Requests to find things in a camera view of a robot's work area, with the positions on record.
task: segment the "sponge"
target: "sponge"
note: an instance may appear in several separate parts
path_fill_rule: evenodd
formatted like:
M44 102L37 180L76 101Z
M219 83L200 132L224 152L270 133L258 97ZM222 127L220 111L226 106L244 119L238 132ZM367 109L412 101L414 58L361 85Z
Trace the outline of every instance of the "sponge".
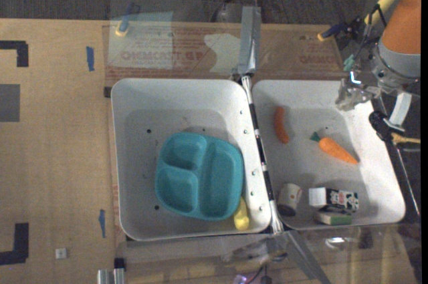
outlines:
M249 227L247 205L242 197L239 199L237 210L233 213L233 222L238 231L245 231Z
M352 217L342 212L316 212L315 220L330 226L350 225Z

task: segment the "orange carrot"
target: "orange carrot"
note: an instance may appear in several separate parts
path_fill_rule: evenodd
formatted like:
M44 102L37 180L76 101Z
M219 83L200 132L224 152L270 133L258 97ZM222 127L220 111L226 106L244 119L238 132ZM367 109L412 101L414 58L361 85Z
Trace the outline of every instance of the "orange carrot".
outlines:
M341 145L339 145L335 140L329 137L320 138L320 136L316 132L311 135L310 139L315 142L318 142L320 149L323 150L325 153L338 159L344 160L345 162L351 164L358 164L358 160L352 157L351 154L346 151Z
M274 127L275 127L275 133L278 139L283 143L287 144L290 138L288 137L288 134L286 132L286 129L284 128L284 116L286 114L286 110L284 107L278 106L275 109L274 114Z

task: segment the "white sink basin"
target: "white sink basin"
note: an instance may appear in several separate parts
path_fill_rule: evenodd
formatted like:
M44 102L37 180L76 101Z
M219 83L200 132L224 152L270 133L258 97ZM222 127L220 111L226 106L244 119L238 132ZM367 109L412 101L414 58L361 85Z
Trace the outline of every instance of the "white sink basin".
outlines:
M112 88L118 164L119 217L134 240L153 241L259 233L271 220L251 114L244 89L227 80L125 79ZM164 208L156 197L156 166L165 140L194 132L226 140L241 150L244 197L250 219L238 231L233 217L203 221Z
M387 148L368 121L373 112L371 103L359 104L349 112L337 110L334 101L339 86L339 81L265 80L253 87L273 189L277 194L284 182L303 188L296 216L282 217L293 229L329 227L313 220L317 209L308 204L308 189L320 186L358 193L360 208L352 216L352 225L396 223L405 215ZM286 109L288 144L275 135L276 106ZM310 140L314 131L342 144L359 164L347 164L323 153Z

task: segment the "small cup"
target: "small cup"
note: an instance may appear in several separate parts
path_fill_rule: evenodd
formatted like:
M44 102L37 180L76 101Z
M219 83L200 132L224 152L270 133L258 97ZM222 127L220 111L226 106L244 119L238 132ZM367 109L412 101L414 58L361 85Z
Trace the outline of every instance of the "small cup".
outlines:
M278 211L287 217L296 215L297 205L302 196L302 188L297 184L284 183L278 197Z

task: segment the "blue divided plate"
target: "blue divided plate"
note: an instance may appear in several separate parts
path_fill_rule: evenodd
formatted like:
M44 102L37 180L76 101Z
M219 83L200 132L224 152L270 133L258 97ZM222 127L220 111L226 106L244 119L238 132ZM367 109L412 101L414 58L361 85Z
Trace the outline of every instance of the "blue divided plate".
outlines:
M176 133L160 150L156 195L181 215L220 221L238 207L243 174L242 154L234 145L202 134Z

